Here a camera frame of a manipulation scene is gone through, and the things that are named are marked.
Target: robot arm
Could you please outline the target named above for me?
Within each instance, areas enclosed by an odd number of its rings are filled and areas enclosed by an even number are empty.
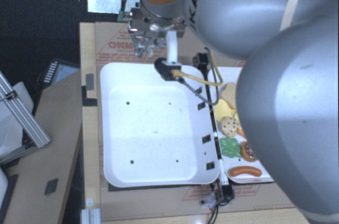
[[[338,0],[299,0],[281,31],[287,2],[141,0],[130,33],[142,55],[188,26],[211,50],[247,60],[237,106],[249,143],[310,223],[339,223]]]

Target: wooden plank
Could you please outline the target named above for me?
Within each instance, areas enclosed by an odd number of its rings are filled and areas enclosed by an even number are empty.
[[[210,214],[185,217],[148,218],[102,222],[102,224],[187,224],[207,223]],[[279,209],[250,212],[220,213],[216,223],[227,224],[307,224],[308,221],[297,209]]]
[[[6,170],[19,176],[5,224],[62,222],[80,147],[80,83],[77,72],[42,92],[35,118],[51,143]],[[47,183],[54,179],[56,191],[45,195]]]
[[[86,75],[93,76],[93,89],[87,90],[88,98],[96,99],[95,25],[80,24],[80,51],[82,86]],[[97,106],[83,107],[84,177],[86,208],[100,207],[99,141],[97,130]]]

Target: dark floor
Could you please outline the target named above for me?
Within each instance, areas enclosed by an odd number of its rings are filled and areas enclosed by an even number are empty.
[[[0,0],[0,70],[12,85],[24,81],[33,95],[52,59],[79,63],[80,22],[115,20],[88,13],[87,0]]]

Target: yellow cable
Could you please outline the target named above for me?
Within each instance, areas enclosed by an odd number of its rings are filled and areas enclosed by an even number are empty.
[[[198,78],[196,76],[193,76],[193,75],[190,75],[190,74],[186,74],[186,73],[184,73],[184,72],[182,72],[181,70],[178,70],[178,69],[172,69],[171,73],[173,74],[173,77],[186,77],[186,78],[195,80],[195,81],[197,81],[199,83],[203,83],[205,85],[209,85],[209,86],[221,86],[224,81],[222,80],[222,77],[221,77],[220,72],[218,70],[218,66],[216,64],[216,60],[214,58],[213,52],[211,52],[211,59],[212,59],[212,64],[214,66],[214,69],[216,70],[217,76],[218,76],[218,78],[220,80],[218,83],[209,82],[209,81],[200,79],[200,78]]]

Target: logo on robot arm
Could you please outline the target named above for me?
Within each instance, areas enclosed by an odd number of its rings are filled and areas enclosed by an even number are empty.
[[[192,4],[190,5],[190,26],[195,29],[195,13],[197,12],[198,0],[191,0]]]

